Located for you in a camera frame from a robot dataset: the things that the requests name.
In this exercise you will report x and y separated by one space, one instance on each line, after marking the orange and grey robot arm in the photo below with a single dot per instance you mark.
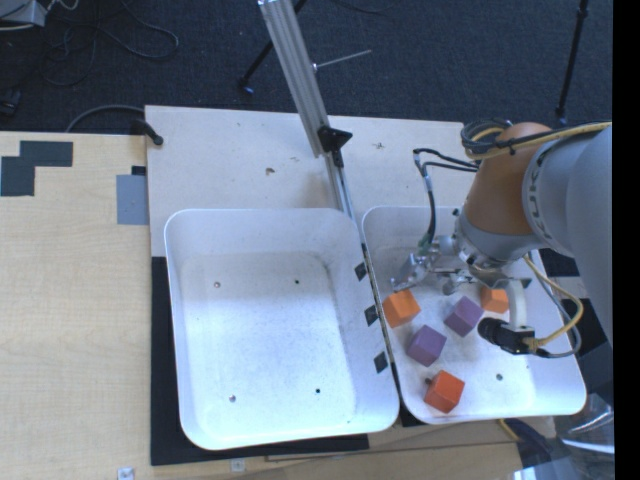
570 193

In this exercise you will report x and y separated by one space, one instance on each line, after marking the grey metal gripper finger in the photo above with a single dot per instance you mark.
457 283
416 268

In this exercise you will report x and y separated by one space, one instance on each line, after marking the black cylinder on white bracket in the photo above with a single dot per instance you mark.
505 335

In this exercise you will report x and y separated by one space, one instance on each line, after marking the white plastic tray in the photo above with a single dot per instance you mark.
480 383
270 338

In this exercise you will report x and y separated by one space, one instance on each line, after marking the orange cube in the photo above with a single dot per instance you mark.
401 308
444 392
495 300

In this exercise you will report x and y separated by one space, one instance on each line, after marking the purple cube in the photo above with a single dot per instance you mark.
463 316
426 345

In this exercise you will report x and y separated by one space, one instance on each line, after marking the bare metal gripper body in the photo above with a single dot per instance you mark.
452 255

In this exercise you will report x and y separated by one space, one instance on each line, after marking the pale flat board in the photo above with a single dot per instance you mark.
225 168

